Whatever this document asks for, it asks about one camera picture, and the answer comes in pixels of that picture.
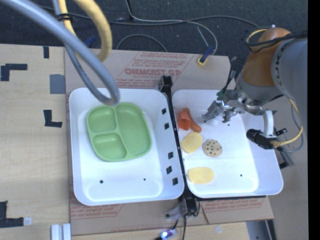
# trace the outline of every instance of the wooden surface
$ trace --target wooden surface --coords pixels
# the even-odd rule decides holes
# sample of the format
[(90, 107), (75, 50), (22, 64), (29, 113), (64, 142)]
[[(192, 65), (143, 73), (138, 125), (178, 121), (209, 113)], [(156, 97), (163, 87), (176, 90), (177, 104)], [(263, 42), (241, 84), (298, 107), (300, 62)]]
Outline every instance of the wooden surface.
[[(50, 94), (50, 75), (64, 75), (64, 50), (42, 46), (0, 44), (0, 65), (27, 64), (26, 71), (11, 70), (0, 81), (0, 202), (8, 201), (7, 218), (30, 217), (31, 225), (0, 228), (0, 239), (50, 239), (50, 226), (70, 222), (66, 131), (66, 96)], [(52, 110), (46, 127), (43, 110)], [(189, 226), (185, 239), (248, 240), (245, 222)], [(74, 236), (74, 240), (139, 239), (158, 237), (163, 230)], [(178, 228), (181, 239), (182, 228)]]

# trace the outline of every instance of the cardboard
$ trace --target cardboard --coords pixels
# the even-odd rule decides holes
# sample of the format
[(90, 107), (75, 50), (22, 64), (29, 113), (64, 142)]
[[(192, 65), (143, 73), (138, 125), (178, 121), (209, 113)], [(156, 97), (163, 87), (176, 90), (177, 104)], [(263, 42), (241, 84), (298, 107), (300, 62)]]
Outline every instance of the cardboard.
[[(172, 93), (182, 89), (220, 90), (230, 69), (226, 56), (209, 56), (203, 66), (197, 64), (200, 54), (114, 50), (103, 62), (119, 88), (156, 88), (161, 75), (172, 77)], [(125, 232), (171, 228), (174, 221), (166, 221), (165, 212), (174, 208), (178, 200), (86, 206), (73, 193), (70, 141), (69, 96), (86, 87), (65, 52), (66, 117), (69, 160), (71, 233), (76, 235)], [(83, 69), (100, 88), (103, 83), (85, 63)], [(234, 88), (232, 81), (229, 88)], [(188, 218), (188, 226), (273, 219), (268, 197), (219, 199), (202, 201), (197, 217)]]

